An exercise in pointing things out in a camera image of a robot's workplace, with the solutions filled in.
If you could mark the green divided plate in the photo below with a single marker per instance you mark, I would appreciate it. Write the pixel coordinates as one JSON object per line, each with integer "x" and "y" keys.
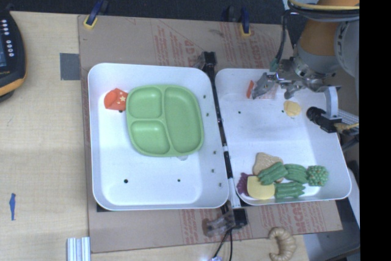
{"x": 165, "y": 119}

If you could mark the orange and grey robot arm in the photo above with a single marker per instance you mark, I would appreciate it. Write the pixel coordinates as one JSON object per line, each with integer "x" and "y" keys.
{"x": 320, "y": 33}

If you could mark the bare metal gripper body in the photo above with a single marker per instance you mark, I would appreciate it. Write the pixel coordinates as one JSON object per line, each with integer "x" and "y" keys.
{"x": 297, "y": 76}

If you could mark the brown cardboard board, red print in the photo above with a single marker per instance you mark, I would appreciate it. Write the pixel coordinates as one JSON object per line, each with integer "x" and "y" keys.
{"x": 137, "y": 39}

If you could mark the purple grapes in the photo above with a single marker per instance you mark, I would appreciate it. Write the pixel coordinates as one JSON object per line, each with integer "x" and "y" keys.
{"x": 242, "y": 185}

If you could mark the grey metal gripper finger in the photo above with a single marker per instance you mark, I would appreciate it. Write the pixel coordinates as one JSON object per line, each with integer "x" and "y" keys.
{"x": 262, "y": 85}
{"x": 291, "y": 90}

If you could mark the black cylinder on white bracket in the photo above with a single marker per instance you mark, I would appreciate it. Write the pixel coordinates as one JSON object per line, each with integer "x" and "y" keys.
{"x": 331, "y": 104}

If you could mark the tan heart-shaped biscuit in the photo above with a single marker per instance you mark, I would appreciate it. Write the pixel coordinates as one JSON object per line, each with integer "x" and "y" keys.
{"x": 264, "y": 161}

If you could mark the small yellow biscuit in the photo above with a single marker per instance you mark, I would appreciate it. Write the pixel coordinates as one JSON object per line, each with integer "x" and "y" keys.
{"x": 291, "y": 108}

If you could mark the tan croissant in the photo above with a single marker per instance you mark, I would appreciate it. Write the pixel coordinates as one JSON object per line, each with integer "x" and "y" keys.
{"x": 284, "y": 243}

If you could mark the thin black and white rod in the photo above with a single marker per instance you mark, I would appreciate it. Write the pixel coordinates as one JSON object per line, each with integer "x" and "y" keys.
{"x": 220, "y": 119}

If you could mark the white plastic tray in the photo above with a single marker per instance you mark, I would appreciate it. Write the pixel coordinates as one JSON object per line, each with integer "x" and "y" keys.
{"x": 146, "y": 180}
{"x": 268, "y": 137}

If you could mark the yellow round slice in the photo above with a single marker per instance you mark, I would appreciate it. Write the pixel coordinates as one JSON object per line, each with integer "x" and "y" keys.
{"x": 259, "y": 189}

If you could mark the red packet with yellow stars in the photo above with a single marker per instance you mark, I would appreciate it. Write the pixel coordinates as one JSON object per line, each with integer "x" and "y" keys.
{"x": 114, "y": 100}

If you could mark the green bean bunch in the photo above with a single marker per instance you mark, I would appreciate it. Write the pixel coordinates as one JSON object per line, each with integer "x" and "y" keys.
{"x": 288, "y": 190}
{"x": 296, "y": 173}
{"x": 272, "y": 174}

